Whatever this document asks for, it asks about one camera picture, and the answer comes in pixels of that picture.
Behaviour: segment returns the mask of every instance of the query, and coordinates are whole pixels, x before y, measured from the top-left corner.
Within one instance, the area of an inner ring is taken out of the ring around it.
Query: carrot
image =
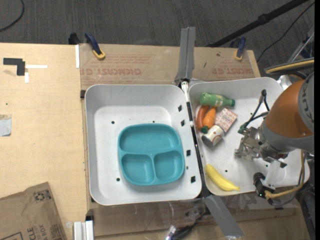
[[[202,121],[203,127],[201,128],[201,132],[203,132],[204,134],[206,134],[208,130],[215,124],[216,112],[217,108],[215,106],[212,106],[205,114]]]
[[[198,115],[196,116],[196,127],[200,131],[200,129],[204,126],[203,120],[205,118],[206,112],[208,111],[210,106],[203,105],[199,108]]]

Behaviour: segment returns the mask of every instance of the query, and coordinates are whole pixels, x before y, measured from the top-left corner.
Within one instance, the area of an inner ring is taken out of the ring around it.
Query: yellow banana
[[[239,186],[236,186],[230,180],[223,177],[211,164],[206,165],[205,172],[208,174],[209,178],[224,191],[240,190]]]

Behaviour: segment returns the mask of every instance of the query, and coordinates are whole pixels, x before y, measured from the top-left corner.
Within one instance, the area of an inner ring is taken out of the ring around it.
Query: plastic bottle
[[[233,108],[236,104],[236,101],[232,98],[226,98],[218,94],[210,94],[203,92],[200,95],[200,104],[209,105],[212,107],[231,107]]]

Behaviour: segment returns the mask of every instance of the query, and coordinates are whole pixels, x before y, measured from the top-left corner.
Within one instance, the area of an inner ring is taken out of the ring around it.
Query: recycling symbol
[[[37,193],[34,198],[37,201],[43,201],[43,200],[45,200],[46,197],[45,197],[45,195],[43,193]]]

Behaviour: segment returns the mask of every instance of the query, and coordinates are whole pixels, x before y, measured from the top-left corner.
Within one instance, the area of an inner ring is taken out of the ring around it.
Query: white bin
[[[277,81],[269,77],[201,82],[189,88],[194,119],[200,107],[199,96],[202,92],[220,94],[235,100],[232,111],[237,114],[237,120],[222,141],[213,148],[208,148],[201,141],[201,133],[197,131],[196,134],[202,165],[212,164],[227,179],[240,186],[240,191],[224,191],[205,176],[206,187],[214,195],[228,196],[253,192],[253,175],[256,172],[264,175],[268,173],[268,163],[261,158],[249,162],[234,156],[242,137],[238,129],[256,109],[263,89],[267,91],[269,107],[283,92]],[[90,193],[97,203],[111,206],[190,200],[199,196],[202,189],[199,164],[186,98],[180,88],[169,84],[97,84],[86,91],[85,108]],[[258,113],[264,111],[266,110],[262,105]],[[257,128],[262,120],[259,118],[253,121],[250,126]],[[179,134],[184,153],[184,174],[177,181],[168,184],[134,185],[127,182],[122,175],[118,160],[118,136],[128,126],[153,122],[169,125]],[[283,160],[287,166],[280,169],[274,185],[276,188],[298,183],[300,159],[300,150],[295,150]],[[306,162],[305,181],[309,176]]]

